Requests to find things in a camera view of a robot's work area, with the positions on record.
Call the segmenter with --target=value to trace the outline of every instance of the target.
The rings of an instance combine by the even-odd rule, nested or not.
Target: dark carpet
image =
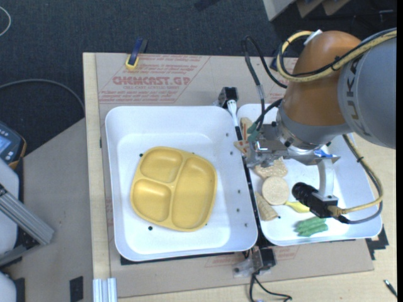
[[[352,0],[334,16],[319,6],[304,19],[291,4],[272,22],[262,0],[0,0],[0,7],[12,18],[0,36],[0,86],[48,79],[81,99],[82,53],[129,53],[138,36],[149,40],[149,53],[241,56],[240,42],[250,35],[271,56],[297,30],[342,30],[364,39],[397,26],[397,0]],[[0,33],[7,25],[0,10]],[[0,89],[0,121],[26,138],[28,153],[83,116],[79,102],[53,84]]]

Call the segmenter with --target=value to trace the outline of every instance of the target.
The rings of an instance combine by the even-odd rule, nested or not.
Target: tabletop
[[[98,86],[96,54],[83,54],[84,95],[86,103],[86,129],[88,146],[89,195],[91,203],[91,236],[93,273],[95,279],[111,277],[109,245],[105,213],[103,160],[99,147]],[[374,270],[335,276],[308,277],[264,283],[269,291],[285,293],[294,301],[394,301],[395,296],[383,280],[397,289],[397,220],[396,220],[396,165],[395,150],[379,147],[355,136],[360,153],[381,180],[385,193],[382,221],[389,244],[375,252]],[[177,293],[120,298],[119,301],[248,301],[249,285],[222,288],[195,289]],[[254,299],[274,301],[255,284]]]

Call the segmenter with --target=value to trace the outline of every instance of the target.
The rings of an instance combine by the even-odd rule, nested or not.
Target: black cable
[[[363,157],[360,157],[360,155],[357,153],[357,151],[355,150],[354,146],[351,144],[349,137],[345,134],[343,134],[343,139],[346,142],[348,148],[350,149],[350,151],[353,153],[353,155],[356,157],[357,162],[359,162],[361,164],[361,166],[364,168],[367,176],[371,179],[373,185],[375,186],[375,188],[378,191],[378,194],[382,193],[382,187],[380,185],[380,181],[378,180],[378,178],[376,177],[376,175],[371,171],[371,169],[364,163],[363,161]],[[372,214],[369,217],[366,218],[362,218],[360,220],[350,220],[347,217],[341,215],[337,217],[337,220],[339,220],[341,223],[345,223],[345,224],[350,224],[350,225],[354,225],[354,224],[359,224],[359,223],[364,223],[368,220],[374,219],[375,217],[379,216],[379,214],[382,212],[382,208],[383,208],[383,202],[381,201],[379,203],[379,207],[376,213]]]
[[[247,42],[247,41],[250,41],[250,42],[254,45],[256,51],[258,52],[259,58],[260,58],[260,60],[262,61],[262,64],[263,64],[263,67],[264,67],[266,73],[267,73],[267,74],[269,75],[269,77],[273,80],[273,82],[275,82],[277,85],[279,85],[279,86],[282,87],[282,88],[287,88],[287,85],[284,85],[283,83],[281,83],[280,81],[278,81],[278,80],[273,76],[273,74],[270,72],[269,67],[267,66],[267,63],[266,63],[266,61],[264,60],[263,52],[261,51],[259,45],[254,41],[254,39],[253,39],[252,37],[250,37],[250,36],[245,36],[244,39],[242,39],[241,46],[242,46],[243,52],[244,52],[244,53],[247,52],[247,45],[246,45],[246,42]]]
[[[264,113],[264,99],[260,100],[260,104],[261,104],[261,112],[262,114]],[[263,120],[260,121],[259,125],[258,125],[258,130],[260,131],[261,127],[263,125]]]
[[[255,121],[254,123],[255,123],[256,125],[259,125],[260,122],[263,122],[264,116],[265,116],[271,109],[279,107],[279,105],[280,105],[280,103],[281,103],[282,100],[283,100],[283,99],[280,98],[280,99],[278,99],[277,101],[271,103],[271,104],[262,112],[262,114],[260,114],[260,116],[256,119],[256,121]]]
[[[283,72],[286,73],[288,76],[292,76],[292,77],[300,77],[300,76],[307,76],[307,75],[310,76],[310,75],[319,74],[319,73],[325,71],[326,69],[328,69],[328,68],[330,68],[330,67],[333,67],[334,64],[336,64],[336,63],[339,62],[340,60],[346,58],[346,57],[349,56],[351,53],[355,52],[357,49],[359,49],[359,48],[361,48],[362,46],[366,45],[366,44],[369,43],[370,41],[372,41],[372,40],[374,40],[374,39],[376,39],[376,38],[378,38],[378,37],[380,37],[380,36],[382,36],[382,35],[384,35],[384,34],[387,34],[387,33],[391,32],[391,31],[394,31],[394,30],[396,30],[396,28],[392,28],[392,29],[388,29],[388,30],[384,30],[384,31],[381,31],[381,32],[379,32],[379,33],[376,33],[376,34],[372,35],[371,37],[368,37],[367,39],[363,40],[363,41],[362,41],[361,43],[359,43],[357,46],[355,46],[354,48],[352,48],[351,50],[349,50],[348,52],[346,52],[343,56],[337,57],[337,58],[336,58],[333,62],[331,62],[330,64],[327,64],[327,65],[325,65],[325,66],[323,66],[323,67],[321,67],[321,68],[318,68],[318,69],[316,69],[316,70],[312,70],[312,71],[310,71],[310,72],[303,72],[303,73],[298,73],[298,74],[291,74],[291,73],[289,73],[289,71],[287,71],[287,69],[285,68],[285,65],[284,65],[284,59],[283,59],[283,58],[284,58],[284,55],[283,55],[283,53],[281,52],[281,48],[280,48],[280,50],[279,50],[279,52],[278,52],[278,56],[279,56],[279,59],[280,59],[280,65],[281,65],[281,68],[283,69]],[[310,35],[304,35],[304,36],[298,37],[298,38],[296,38],[293,42],[297,42],[298,40],[304,39],[304,38],[307,37],[307,36],[310,36]]]
[[[15,81],[15,82],[10,82],[7,84],[3,84],[0,85],[0,89],[4,89],[6,87],[10,87],[10,86],[15,86],[15,85],[20,85],[20,84],[29,84],[29,83],[46,83],[46,84],[53,84],[56,86],[59,86],[63,89],[65,89],[66,91],[68,91],[69,93],[71,93],[80,103],[81,108],[85,114],[86,110],[85,110],[85,105],[83,103],[83,101],[81,101],[80,97],[69,87],[67,87],[66,85],[59,83],[59,82],[55,82],[55,81],[50,81],[48,79],[23,79],[21,81]]]
[[[245,252],[242,252],[242,254],[244,255],[245,259],[247,259],[249,257],[250,251],[251,250],[247,250]]]
[[[249,298],[251,299],[251,302],[254,302],[254,300],[253,300],[253,284],[254,284],[255,281],[256,281],[256,283],[262,288],[262,290],[265,291],[266,293],[271,294],[271,295],[275,295],[275,296],[281,296],[281,297],[285,298],[285,299],[283,300],[283,302],[292,301],[292,297],[291,297],[290,295],[281,294],[281,293],[274,293],[274,292],[271,292],[271,291],[267,290],[267,289],[259,282],[259,280],[256,278],[256,275],[257,275],[257,272],[255,272],[255,273],[252,274],[252,276],[251,276],[251,282],[250,282],[250,285],[249,285]]]
[[[256,75],[256,72],[253,69],[252,63],[251,63],[251,58],[249,56],[249,52],[247,51],[247,46],[246,46],[246,39],[244,38],[241,41],[241,47],[242,47],[242,51],[244,52],[244,56],[245,56],[245,63],[247,65],[247,68],[249,69],[249,72],[252,75],[252,78],[254,80],[254,83],[256,85],[256,87],[259,89],[261,89],[261,84],[258,78],[258,75]],[[263,93],[261,92],[261,90],[259,91],[259,95],[260,95],[260,103],[261,103],[261,112],[263,113],[264,111],[264,96]]]

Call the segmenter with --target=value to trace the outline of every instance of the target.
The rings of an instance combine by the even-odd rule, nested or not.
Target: black connector
[[[319,191],[303,182],[298,182],[292,187],[292,194],[296,200],[309,207],[311,213],[320,218],[332,217],[329,206],[337,206],[339,199],[333,195],[321,196]]]
[[[233,99],[235,102],[238,101],[238,90],[236,87],[223,87],[219,95],[219,106],[221,108],[227,109],[227,102]]]
[[[269,247],[260,247],[260,255],[262,257],[263,267],[261,270],[271,269],[276,265],[276,258],[273,249]]]
[[[277,55],[278,53],[276,52],[273,56],[273,59],[270,62],[270,69],[275,70],[276,72],[278,72],[278,68],[277,68]]]

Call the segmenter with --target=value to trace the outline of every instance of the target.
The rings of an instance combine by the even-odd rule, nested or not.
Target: yellow divided plate
[[[217,172],[206,159],[169,147],[154,147],[140,159],[130,191],[134,211],[160,226],[191,232],[212,212]]]

